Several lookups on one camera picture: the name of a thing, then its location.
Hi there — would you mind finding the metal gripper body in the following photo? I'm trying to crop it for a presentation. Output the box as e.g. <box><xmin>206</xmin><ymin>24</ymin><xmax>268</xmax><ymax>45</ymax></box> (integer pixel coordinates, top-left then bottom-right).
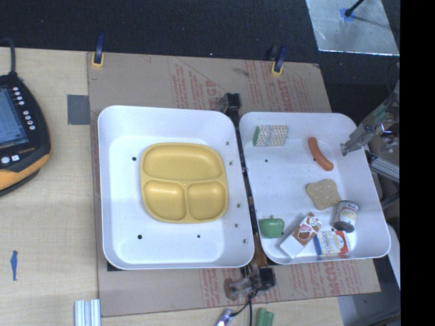
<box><xmin>360</xmin><ymin>92</ymin><xmax>400</xmax><ymax>139</ymax></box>

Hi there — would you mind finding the orange sausage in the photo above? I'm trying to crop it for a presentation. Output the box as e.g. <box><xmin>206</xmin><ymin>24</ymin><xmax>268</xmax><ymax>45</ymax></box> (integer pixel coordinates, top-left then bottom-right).
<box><xmin>307</xmin><ymin>137</ymin><xmax>334</xmax><ymax>172</ymax></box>

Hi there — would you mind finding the beige bread slice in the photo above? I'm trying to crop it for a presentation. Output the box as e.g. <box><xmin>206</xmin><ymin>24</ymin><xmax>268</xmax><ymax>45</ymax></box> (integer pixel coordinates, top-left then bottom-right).
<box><xmin>304</xmin><ymin>178</ymin><xmax>342</xmax><ymax>211</ymax></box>

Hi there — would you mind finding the small white and red can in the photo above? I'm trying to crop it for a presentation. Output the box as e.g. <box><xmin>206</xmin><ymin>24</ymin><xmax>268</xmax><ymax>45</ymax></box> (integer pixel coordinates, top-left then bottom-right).
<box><xmin>333</xmin><ymin>200</ymin><xmax>360</xmax><ymax>233</ymax></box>

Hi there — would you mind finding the patterned packet with green end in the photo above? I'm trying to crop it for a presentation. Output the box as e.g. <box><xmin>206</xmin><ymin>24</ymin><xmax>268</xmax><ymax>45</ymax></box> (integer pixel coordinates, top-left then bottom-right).
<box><xmin>251</xmin><ymin>124</ymin><xmax>289</xmax><ymax>147</ymax></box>

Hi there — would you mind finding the white plastic tray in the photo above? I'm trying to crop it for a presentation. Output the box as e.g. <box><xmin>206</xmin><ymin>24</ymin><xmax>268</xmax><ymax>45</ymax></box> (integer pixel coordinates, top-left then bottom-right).
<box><xmin>97</xmin><ymin>105</ymin><xmax>256</xmax><ymax>270</ymax></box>
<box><xmin>239</xmin><ymin>111</ymin><xmax>392</xmax><ymax>266</ymax></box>

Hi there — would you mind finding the blue and orange packet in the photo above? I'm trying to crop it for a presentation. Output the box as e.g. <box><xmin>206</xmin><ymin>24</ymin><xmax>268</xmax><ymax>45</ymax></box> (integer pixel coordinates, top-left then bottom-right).
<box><xmin>313</xmin><ymin>230</ymin><xmax>351</xmax><ymax>258</ymax></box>

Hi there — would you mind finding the white and brown carton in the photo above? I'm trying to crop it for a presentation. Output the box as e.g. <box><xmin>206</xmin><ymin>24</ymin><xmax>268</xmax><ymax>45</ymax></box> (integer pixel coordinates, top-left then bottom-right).
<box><xmin>279</xmin><ymin>211</ymin><xmax>324</xmax><ymax>259</ymax></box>

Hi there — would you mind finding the green apple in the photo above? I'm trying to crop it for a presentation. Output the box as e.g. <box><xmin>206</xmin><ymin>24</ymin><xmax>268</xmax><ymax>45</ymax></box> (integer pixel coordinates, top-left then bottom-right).
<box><xmin>258</xmin><ymin>215</ymin><xmax>285</xmax><ymax>240</ymax></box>

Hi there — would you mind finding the yellow divided plate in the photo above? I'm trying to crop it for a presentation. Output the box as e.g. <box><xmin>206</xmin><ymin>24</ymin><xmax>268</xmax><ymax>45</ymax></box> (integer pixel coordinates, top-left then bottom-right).
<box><xmin>139</xmin><ymin>142</ymin><xmax>229</xmax><ymax>223</ymax></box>

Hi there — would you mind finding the green ridged toy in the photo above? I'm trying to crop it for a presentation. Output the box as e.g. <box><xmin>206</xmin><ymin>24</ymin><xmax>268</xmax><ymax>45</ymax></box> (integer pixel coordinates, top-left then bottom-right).
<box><xmin>255</xmin><ymin>307</ymin><xmax>275</xmax><ymax>326</ymax></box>

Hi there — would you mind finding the brown cardboard board red print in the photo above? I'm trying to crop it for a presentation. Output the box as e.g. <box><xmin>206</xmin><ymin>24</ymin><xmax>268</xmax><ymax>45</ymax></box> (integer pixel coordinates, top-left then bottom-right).
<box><xmin>86</xmin><ymin>51</ymin><xmax>382</xmax><ymax>318</ymax></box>

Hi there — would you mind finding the black block with wires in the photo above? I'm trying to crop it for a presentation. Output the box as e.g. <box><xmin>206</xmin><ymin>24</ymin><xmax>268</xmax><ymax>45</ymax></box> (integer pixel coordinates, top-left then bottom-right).
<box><xmin>258</xmin><ymin>266</ymin><xmax>276</xmax><ymax>290</ymax></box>
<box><xmin>224</xmin><ymin>93</ymin><xmax>243</xmax><ymax>115</ymax></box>

